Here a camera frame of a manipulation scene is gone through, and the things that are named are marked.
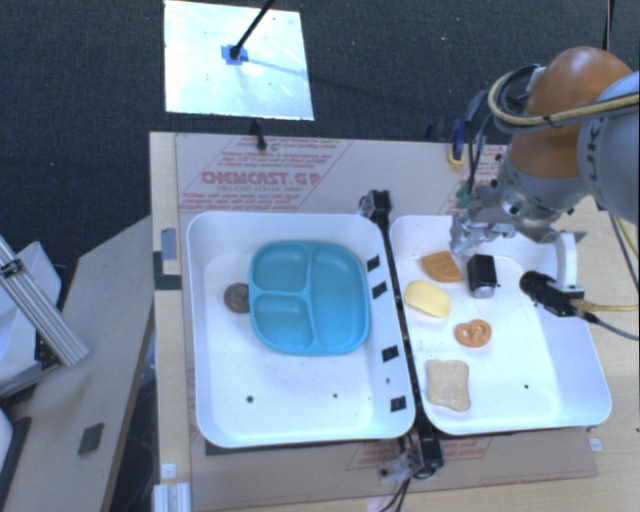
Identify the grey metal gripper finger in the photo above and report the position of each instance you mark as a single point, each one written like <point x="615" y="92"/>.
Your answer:
<point x="459" y="235"/>
<point x="482" y="239"/>

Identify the brown cardboard board red print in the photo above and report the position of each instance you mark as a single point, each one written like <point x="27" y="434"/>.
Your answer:
<point x="310" y="170"/>

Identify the orange bread slice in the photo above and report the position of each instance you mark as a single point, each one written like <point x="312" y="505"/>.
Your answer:
<point x="442" y="267"/>

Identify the brown round biscuit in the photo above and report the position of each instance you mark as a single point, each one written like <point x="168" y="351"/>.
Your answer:
<point x="235" y="298"/>

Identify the pale yellow oval toy food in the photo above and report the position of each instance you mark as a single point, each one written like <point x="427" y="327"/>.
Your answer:
<point x="427" y="298"/>

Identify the beige bread slice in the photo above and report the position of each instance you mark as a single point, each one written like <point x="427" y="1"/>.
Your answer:
<point x="447" y="385"/>

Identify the white plastic tray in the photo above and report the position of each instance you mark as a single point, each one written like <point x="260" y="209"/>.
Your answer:
<point x="540" y="370"/>
<point x="300" y="400"/>

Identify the black cylinder on white bracket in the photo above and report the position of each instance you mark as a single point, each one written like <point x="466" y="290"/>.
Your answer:
<point x="545" y="290"/>

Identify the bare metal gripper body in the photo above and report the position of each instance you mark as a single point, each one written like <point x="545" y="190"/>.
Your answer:
<point x="520" y="220"/>

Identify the orange pretzel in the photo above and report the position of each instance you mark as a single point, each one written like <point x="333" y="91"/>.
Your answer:
<point x="465" y="336"/>

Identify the small black can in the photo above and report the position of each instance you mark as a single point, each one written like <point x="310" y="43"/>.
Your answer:
<point x="481" y="272"/>

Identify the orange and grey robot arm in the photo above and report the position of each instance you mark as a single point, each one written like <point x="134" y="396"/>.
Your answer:
<point x="570" y="100"/>

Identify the thin black rod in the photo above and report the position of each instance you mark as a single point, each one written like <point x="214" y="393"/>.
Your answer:
<point x="402" y="320"/>

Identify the blue divided plate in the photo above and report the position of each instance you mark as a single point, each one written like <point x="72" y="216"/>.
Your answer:
<point x="325" y="280"/>

